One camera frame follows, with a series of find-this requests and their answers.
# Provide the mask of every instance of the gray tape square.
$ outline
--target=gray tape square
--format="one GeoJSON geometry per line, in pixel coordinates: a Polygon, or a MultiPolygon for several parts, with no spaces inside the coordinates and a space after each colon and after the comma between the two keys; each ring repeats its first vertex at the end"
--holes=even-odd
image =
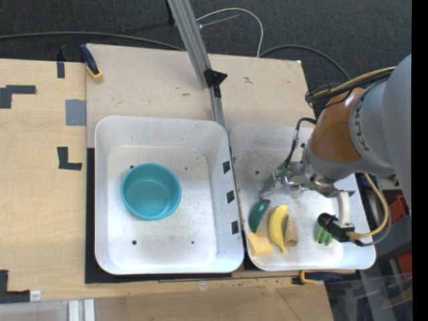
{"type": "Polygon", "coordinates": [[[66,100],[66,125],[86,125],[86,101],[79,99],[66,100]]]}

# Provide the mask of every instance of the teal bowl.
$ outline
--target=teal bowl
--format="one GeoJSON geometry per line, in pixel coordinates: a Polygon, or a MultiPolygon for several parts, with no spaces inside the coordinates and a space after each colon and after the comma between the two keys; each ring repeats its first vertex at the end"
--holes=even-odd
{"type": "Polygon", "coordinates": [[[179,206],[181,185],[168,168],[146,163],[131,168],[125,174],[120,194],[133,215],[142,220],[159,220],[179,206]]]}

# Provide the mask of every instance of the banana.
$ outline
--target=banana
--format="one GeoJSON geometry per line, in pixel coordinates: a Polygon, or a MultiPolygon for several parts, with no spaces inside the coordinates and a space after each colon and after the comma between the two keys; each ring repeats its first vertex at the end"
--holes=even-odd
{"type": "Polygon", "coordinates": [[[287,205],[280,205],[276,207],[269,216],[268,232],[269,237],[282,251],[282,253],[287,252],[286,247],[284,246],[284,234],[282,233],[282,221],[286,217],[288,210],[287,205]]]}

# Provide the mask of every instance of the yellow cheese wedge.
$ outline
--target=yellow cheese wedge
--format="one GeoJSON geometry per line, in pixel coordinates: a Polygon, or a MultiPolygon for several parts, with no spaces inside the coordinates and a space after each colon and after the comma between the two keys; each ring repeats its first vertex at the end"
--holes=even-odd
{"type": "Polygon", "coordinates": [[[254,257],[257,257],[258,255],[271,254],[274,250],[269,239],[263,234],[263,231],[247,233],[247,239],[251,254],[254,257]]]}

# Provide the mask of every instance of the white tray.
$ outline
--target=white tray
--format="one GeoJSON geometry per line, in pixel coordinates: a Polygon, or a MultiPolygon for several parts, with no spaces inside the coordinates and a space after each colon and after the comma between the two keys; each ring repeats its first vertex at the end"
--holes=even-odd
{"type": "Polygon", "coordinates": [[[110,116],[96,137],[95,255],[111,274],[227,273],[243,260],[227,133],[213,121],[110,116]],[[120,197],[131,165],[158,163],[180,181],[170,216],[143,221],[120,197]],[[231,194],[234,199],[227,199],[231,194]]]}
{"type": "MultiPolygon", "coordinates": [[[[300,143],[307,142],[311,131],[311,128],[300,129],[300,143]]],[[[258,200],[258,191],[270,173],[287,157],[293,135],[292,127],[252,124],[238,125],[231,132],[235,179],[245,233],[251,232],[247,218],[252,205],[258,200]]],[[[299,144],[292,160],[299,161],[301,156],[302,148],[299,144]]],[[[369,231],[355,177],[351,175],[335,185],[339,189],[355,191],[350,198],[350,220],[355,224],[357,232],[369,231]]],[[[286,253],[282,253],[274,244],[274,252],[271,255],[254,257],[248,250],[252,262],[261,270],[362,270],[375,262],[376,251],[373,246],[359,247],[353,243],[340,243],[336,240],[325,246],[314,240],[319,214],[323,212],[338,214],[336,199],[328,199],[315,191],[304,191],[301,197],[293,199],[290,189],[285,187],[266,198],[271,200],[272,205],[263,216],[259,230],[268,237],[268,216],[272,208],[285,204],[288,205],[288,214],[295,217],[299,242],[297,246],[290,247],[286,253]]],[[[372,239],[368,237],[363,241],[370,242],[372,239]]]]}

